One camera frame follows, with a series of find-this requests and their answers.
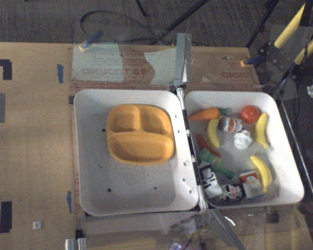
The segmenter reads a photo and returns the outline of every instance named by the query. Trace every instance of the toy tomato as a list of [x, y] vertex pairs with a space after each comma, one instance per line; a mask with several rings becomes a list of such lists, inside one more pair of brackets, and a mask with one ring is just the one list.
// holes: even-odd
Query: toy tomato
[[260, 117], [260, 111], [256, 106], [246, 106], [241, 110], [241, 119], [244, 123], [253, 124]]

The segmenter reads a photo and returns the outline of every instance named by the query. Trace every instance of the toy carrot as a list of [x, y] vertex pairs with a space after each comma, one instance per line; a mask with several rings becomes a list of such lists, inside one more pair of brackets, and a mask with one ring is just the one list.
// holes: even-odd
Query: toy carrot
[[214, 150], [209, 143], [207, 142], [207, 140], [205, 139], [203, 134], [198, 133], [196, 135], [196, 139], [197, 139], [197, 143], [199, 144], [200, 149], [202, 150], [203, 148], [206, 148], [207, 150], [210, 151], [211, 154], [214, 154], [215, 156], [218, 156], [219, 158], [221, 158], [221, 154]]
[[216, 107], [201, 110], [189, 116], [189, 120], [211, 120], [220, 116], [220, 110]]

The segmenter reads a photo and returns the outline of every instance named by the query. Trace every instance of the toy banana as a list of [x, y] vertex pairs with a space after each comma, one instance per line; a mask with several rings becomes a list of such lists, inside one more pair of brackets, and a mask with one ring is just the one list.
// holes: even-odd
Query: toy banana
[[258, 156], [252, 155], [250, 157], [251, 162], [255, 165], [256, 169], [261, 175], [261, 181], [262, 181], [262, 191], [266, 193], [268, 191], [268, 186], [272, 182], [272, 176], [271, 172], [267, 166], [267, 164]]
[[255, 125], [255, 139], [256, 142], [263, 145], [264, 149], [268, 148], [266, 138], [266, 126], [268, 121], [268, 114], [262, 113]]
[[208, 123], [208, 128], [207, 128], [209, 143], [215, 148], [220, 147], [220, 142], [219, 142], [219, 138], [217, 135], [217, 127], [219, 125], [220, 119], [221, 117], [218, 117], [216, 119], [211, 119]]

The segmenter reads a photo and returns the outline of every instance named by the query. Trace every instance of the wooden table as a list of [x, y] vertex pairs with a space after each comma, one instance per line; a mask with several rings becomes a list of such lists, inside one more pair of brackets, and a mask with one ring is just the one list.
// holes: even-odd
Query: wooden table
[[[0, 123], [0, 211], [2, 202], [12, 204], [11, 229], [0, 233], [0, 249], [64, 249], [65, 240], [74, 238], [84, 222], [77, 214], [81, 209], [73, 106], [68, 100], [76, 91], [70, 90], [73, 47], [0, 43], [0, 59], [9, 59], [13, 68], [12, 80], [3, 80], [0, 67], [0, 94], [5, 94], [5, 122]], [[226, 57], [230, 51], [224, 50]], [[281, 212], [288, 213], [280, 216], [284, 222], [279, 226], [267, 224], [260, 234], [240, 232], [240, 240], [248, 249], [313, 249], [304, 217], [293, 206]], [[40, 230], [33, 230], [34, 221], [41, 221]], [[167, 249], [170, 240], [187, 240], [179, 233], [160, 236], [153, 231], [86, 235], [88, 249]], [[226, 249], [211, 231], [203, 237], [208, 247]]]

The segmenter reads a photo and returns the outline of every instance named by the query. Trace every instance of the white bin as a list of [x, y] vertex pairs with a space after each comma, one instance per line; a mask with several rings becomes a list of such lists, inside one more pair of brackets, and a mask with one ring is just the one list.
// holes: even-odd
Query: white bin
[[[116, 161], [108, 152], [107, 116], [114, 106], [147, 104], [164, 109], [170, 116], [175, 139], [174, 156], [161, 165], [134, 166]], [[256, 105], [269, 115], [267, 137], [271, 144], [263, 150], [253, 144], [237, 150], [233, 134], [219, 131], [224, 162], [239, 174], [254, 168], [249, 156], [266, 156], [273, 174], [273, 183], [262, 197], [221, 207], [251, 207], [292, 204], [304, 196], [304, 188], [286, 137], [275, 101], [265, 93], [190, 92], [185, 97], [187, 113], [209, 107], [231, 108], [240, 112], [246, 105]], [[74, 101], [79, 158], [80, 202], [92, 216], [135, 213], [188, 211], [198, 204], [199, 193], [191, 161], [184, 119], [179, 99], [168, 91], [83, 90]], [[207, 122], [190, 122], [195, 152], [195, 137], [206, 132]], [[219, 176], [221, 184], [237, 183]]]

